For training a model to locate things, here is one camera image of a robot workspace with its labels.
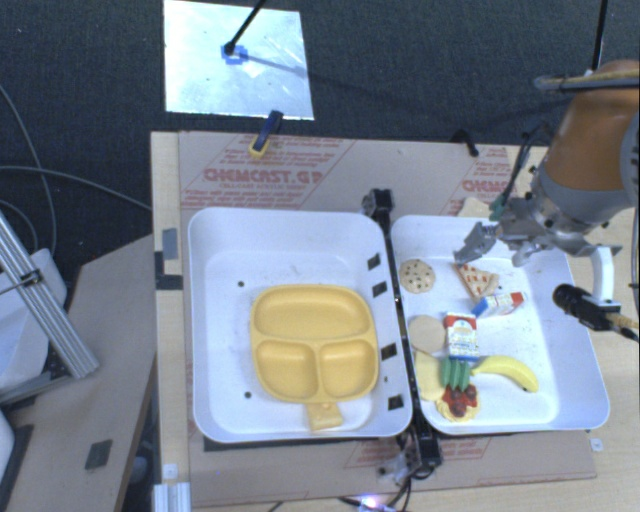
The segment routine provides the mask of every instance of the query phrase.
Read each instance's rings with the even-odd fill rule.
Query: black fabric
[[[220,2],[252,6],[252,1]],[[543,74],[591,64],[596,0],[270,0],[301,13],[316,120],[280,133],[477,143],[520,141],[534,115],[557,125],[568,97],[532,86]],[[639,57],[640,3],[612,0],[603,62]],[[262,120],[164,111],[160,0],[2,0],[0,84],[13,98],[42,165],[150,202],[154,130],[258,132]],[[32,165],[0,101],[0,165]],[[151,232],[151,216],[101,192],[50,179],[56,261],[80,265]],[[39,179],[0,172],[0,200],[22,209],[50,243]],[[6,211],[29,245],[22,221]]]

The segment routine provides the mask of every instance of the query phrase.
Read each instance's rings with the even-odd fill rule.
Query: white tray
[[[444,318],[447,312],[470,312],[474,303],[453,269],[453,251],[461,248],[473,225],[483,219],[406,216],[392,228],[396,264],[419,258],[436,273],[432,290],[412,294],[401,289],[407,324],[416,315]],[[566,256],[559,250],[532,256],[521,268],[501,242],[478,268],[500,274],[503,292],[524,292],[526,302],[511,315],[478,319],[481,355],[516,357],[536,373],[540,390],[526,393],[510,380],[482,374],[472,377],[481,408],[467,423],[452,423],[422,401],[425,417],[451,435],[494,434],[537,430],[577,430],[601,426],[609,415],[609,399],[586,327],[565,315],[552,299],[562,283],[573,283]]]
[[[369,218],[240,208],[198,212],[188,230],[193,336],[193,407],[207,437],[226,443],[313,438],[391,437],[412,416],[410,391],[385,242]],[[369,260],[380,264],[369,270]],[[374,298],[373,287],[387,291]],[[339,403],[344,423],[311,432],[305,406],[277,400],[260,385],[249,338],[251,305],[283,284],[351,288],[368,303],[379,348],[397,354],[380,362],[374,389]],[[402,407],[389,408],[401,397]]]

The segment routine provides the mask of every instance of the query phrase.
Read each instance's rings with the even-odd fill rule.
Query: blue and yellow clamp
[[[249,154],[253,158],[262,158],[269,147],[269,136],[277,133],[280,129],[280,123],[284,114],[278,110],[272,110],[267,117],[262,130],[256,135],[249,145]]]

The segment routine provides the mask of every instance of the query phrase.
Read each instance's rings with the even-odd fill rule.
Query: yellow banana
[[[489,356],[471,370],[471,375],[478,373],[497,373],[515,380],[526,391],[535,393],[539,389],[538,378],[531,368],[518,359],[510,356]]]

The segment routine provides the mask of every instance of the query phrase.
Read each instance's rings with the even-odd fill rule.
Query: toy pizza slice
[[[454,265],[454,267],[474,299],[491,295],[498,288],[500,283],[498,274],[480,270],[466,263],[460,267],[457,265]]]

